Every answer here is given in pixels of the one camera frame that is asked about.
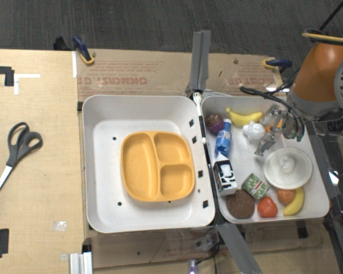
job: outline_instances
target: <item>yellow banana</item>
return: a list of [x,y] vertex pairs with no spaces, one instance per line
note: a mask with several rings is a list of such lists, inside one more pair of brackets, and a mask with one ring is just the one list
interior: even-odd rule
[[304,205],[304,198],[304,189],[302,187],[296,189],[295,197],[284,209],[284,215],[288,216],[297,214]]
[[226,109],[226,111],[230,114],[231,122],[238,126],[249,125],[250,121],[258,123],[263,116],[261,112],[254,112],[250,115],[240,115],[236,112],[233,112],[229,107]]

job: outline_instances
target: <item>black scissors handle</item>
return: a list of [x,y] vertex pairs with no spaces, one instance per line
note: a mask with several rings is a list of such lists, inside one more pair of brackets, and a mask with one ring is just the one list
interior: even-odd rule
[[[15,144],[11,143],[14,133],[18,128],[24,126],[24,129],[20,132]],[[32,140],[38,140],[36,144],[29,146]],[[37,132],[29,132],[29,126],[25,122],[20,122],[11,128],[9,135],[7,137],[7,145],[9,147],[9,159],[6,162],[7,166],[15,167],[17,163],[28,153],[39,149],[43,145],[43,140],[41,134]]]

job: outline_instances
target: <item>yellow plate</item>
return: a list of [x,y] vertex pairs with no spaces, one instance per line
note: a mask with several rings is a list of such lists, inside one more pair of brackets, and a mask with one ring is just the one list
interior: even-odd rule
[[142,131],[128,135],[121,147],[123,184],[140,201],[187,197],[194,188],[192,153],[178,134]]

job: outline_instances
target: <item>brown patty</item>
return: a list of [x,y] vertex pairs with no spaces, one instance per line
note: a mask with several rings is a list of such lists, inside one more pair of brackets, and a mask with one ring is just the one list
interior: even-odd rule
[[255,208],[253,197],[243,190],[237,190],[235,194],[229,195],[226,205],[231,215],[237,219],[251,217]]

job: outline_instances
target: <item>scissors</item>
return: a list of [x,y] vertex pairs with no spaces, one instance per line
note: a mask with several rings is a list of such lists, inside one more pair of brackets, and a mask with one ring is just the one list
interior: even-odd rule
[[[13,135],[15,132],[19,131],[19,128],[24,127],[24,129],[19,133],[17,142],[12,144]],[[36,144],[30,146],[32,140],[37,140]],[[0,189],[4,185],[5,181],[9,177],[15,166],[28,155],[30,152],[37,150],[42,147],[43,140],[41,134],[37,132],[30,132],[29,126],[25,122],[20,122],[11,128],[9,135],[7,137],[7,145],[9,147],[9,159],[6,162],[6,167],[4,172],[0,177]]]

